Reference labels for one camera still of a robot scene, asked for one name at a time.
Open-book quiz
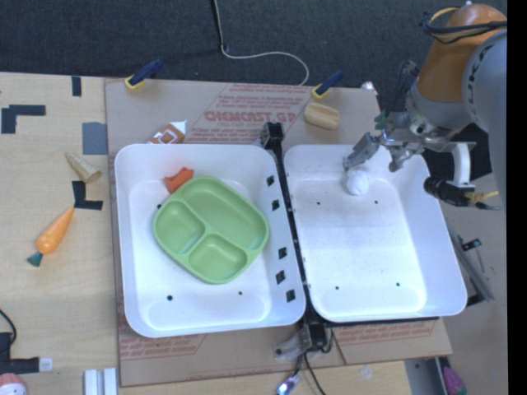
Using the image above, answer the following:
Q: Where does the black cylinder on white bracket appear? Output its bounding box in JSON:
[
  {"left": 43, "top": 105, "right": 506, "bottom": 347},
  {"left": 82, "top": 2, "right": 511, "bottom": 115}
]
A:
[{"left": 423, "top": 142, "right": 478, "bottom": 206}]

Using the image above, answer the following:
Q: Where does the beige hot dog bun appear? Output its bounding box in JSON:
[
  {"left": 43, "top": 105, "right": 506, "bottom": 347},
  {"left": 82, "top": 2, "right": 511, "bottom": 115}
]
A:
[{"left": 303, "top": 102, "right": 342, "bottom": 131}]

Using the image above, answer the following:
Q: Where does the orange carrot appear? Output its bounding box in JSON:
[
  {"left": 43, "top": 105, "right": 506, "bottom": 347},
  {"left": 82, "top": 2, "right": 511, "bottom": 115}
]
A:
[{"left": 26, "top": 206, "right": 77, "bottom": 268}]

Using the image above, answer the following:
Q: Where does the beige ice cream cone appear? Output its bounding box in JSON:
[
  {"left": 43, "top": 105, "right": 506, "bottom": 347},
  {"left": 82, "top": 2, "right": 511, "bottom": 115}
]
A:
[{"left": 64, "top": 151, "right": 103, "bottom": 184}]

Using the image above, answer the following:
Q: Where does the white plastic tray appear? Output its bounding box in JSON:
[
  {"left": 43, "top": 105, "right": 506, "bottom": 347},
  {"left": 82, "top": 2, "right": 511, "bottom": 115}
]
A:
[
  {"left": 114, "top": 143, "right": 307, "bottom": 339},
  {"left": 283, "top": 144, "right": 469, "bottom": 324}
]

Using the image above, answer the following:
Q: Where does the green divided plate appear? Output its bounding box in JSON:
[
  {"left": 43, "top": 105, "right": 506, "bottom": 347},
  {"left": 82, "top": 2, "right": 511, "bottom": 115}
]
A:
[{"left": 152, "top": 175, "right": 271, "bottom": 286}]

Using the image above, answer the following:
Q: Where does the brown cardboard board red print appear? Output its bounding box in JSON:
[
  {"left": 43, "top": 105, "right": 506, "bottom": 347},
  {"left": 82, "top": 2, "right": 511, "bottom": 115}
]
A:
[{"left": 104, "top": 78, "right": 454, "bottom": 388}]

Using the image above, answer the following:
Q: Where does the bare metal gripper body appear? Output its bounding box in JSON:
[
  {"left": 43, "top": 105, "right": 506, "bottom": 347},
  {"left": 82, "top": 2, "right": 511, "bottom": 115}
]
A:
[{"left": 380, "top": 111, "right": 438, "bottom": 154}]

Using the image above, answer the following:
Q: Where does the black block with wires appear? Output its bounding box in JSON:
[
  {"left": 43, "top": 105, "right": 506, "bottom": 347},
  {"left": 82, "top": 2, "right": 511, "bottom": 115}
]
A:
[
  {"left": 302, "top": 321, "right": 331, "bottom": 351},
  {"left": 262, "top": 122, "right": 286, "bottom": 151}
]

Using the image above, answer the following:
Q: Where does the orange pizza slice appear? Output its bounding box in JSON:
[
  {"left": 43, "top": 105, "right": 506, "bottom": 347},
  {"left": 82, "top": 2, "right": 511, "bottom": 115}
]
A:
[{"left": 164, "top": 166, "right": 195, "bottom": 193}]

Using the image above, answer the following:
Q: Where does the pink and white toy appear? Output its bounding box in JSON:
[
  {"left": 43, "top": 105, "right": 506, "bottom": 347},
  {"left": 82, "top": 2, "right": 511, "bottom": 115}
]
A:
[{"left": 0, "top": 371, "right": 28, "bottom": 395}]

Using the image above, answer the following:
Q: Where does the white ball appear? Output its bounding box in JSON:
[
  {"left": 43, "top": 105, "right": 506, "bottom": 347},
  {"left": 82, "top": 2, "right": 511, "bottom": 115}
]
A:
[{"left": 345, "top": 168, "right": 372, "bottom": 197}]

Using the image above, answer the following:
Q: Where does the brown and white carton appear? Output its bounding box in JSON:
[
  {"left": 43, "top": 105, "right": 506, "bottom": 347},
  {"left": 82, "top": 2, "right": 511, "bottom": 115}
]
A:
[{"left": 145, "top": 119, "right": 189, "bottom": 145}]

